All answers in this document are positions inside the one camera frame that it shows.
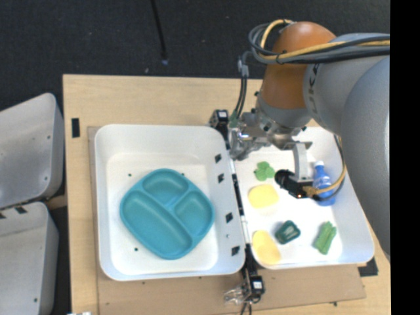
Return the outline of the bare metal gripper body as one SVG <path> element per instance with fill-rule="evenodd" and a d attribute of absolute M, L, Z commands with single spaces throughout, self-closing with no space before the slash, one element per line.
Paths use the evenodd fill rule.
<path fill-rule="evenodd" d="M 291 150 L 296 143 L 294 138 L 306 126 L 289 128 L 270 119 L 260 110 L 245 112 L 240 118 L 240 146 L 244 150 L 259 150 L 275 146 L 279 150 Z"/>

